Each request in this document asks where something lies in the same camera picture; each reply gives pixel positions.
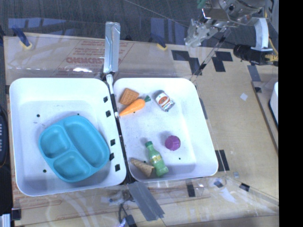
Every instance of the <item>can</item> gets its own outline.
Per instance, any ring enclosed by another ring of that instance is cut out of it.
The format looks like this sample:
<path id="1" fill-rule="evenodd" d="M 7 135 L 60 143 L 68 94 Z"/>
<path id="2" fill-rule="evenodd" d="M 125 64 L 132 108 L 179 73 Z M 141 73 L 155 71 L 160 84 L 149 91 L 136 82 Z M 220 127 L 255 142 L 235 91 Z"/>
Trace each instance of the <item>can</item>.
<path id="1" fill-rule="evenodd" d="M 160 93 L 157 94 L 155 100 L 160 108 L 165 112 L 167 112 L 175 105 L 175 102 L 164 91 L 160 91 Z"/>

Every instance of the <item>purple ball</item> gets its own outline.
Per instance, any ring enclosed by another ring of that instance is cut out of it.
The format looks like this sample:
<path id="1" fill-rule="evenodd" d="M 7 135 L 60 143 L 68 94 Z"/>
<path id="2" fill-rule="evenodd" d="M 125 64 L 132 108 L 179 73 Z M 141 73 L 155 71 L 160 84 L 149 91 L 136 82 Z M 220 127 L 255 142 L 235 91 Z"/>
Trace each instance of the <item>purple ball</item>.
<path id="1" fill-rule="evenodd" d="M 179 149 L 180 145 L 181 145 L 181 141 L 175 135 L 168 136 L 168 138 L 165 141 L 165 147 L 170 150 Z"/>

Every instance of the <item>green bottle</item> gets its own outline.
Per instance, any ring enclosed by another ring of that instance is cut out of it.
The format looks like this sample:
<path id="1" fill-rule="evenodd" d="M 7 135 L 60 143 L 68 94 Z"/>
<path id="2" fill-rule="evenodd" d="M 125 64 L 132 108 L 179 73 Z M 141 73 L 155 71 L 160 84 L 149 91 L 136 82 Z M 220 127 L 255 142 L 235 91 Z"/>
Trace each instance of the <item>green bottle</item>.
<path id="1" fill-rule="evenodd" d="M 164 164 L 162 156 L 158 151 L 155 150 L 152 142 L 146 142 L 145 146 L 148 149 L 148 158 L 150 159 L 151 164 L 155 167 L 157 176 L 162 176 L 169 172 L 169 169 Z"/>

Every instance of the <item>ice cream cone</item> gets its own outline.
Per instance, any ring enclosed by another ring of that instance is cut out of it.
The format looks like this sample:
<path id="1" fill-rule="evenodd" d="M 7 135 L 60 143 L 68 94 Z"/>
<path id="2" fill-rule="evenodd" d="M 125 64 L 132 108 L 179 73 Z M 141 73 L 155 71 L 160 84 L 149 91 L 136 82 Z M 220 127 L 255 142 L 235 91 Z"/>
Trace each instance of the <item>ice cream cone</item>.
<path id="1" fill-rule="evenodd" d="M 155 168 L 149 164 L 146 164 L 138 159 L 131 158 L 131 163 L 137 167 L 140 171 L 144 173 L 147 177 L 150 177 L 152 174 L 152 170 Z"/>

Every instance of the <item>brown waffle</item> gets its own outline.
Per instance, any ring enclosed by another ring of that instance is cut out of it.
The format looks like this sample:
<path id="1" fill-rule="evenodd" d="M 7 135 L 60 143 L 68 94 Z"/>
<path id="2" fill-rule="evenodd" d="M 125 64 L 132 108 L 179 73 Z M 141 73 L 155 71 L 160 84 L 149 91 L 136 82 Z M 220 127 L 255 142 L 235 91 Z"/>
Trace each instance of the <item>brown waffle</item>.
<path id="1" fill-rule="evenodd" d="M 130 105 L 134 100 L 136 100 L 139 96 L 139 93 L 126 88 L 120 98 L 120 103 L 123 105 Z"/>

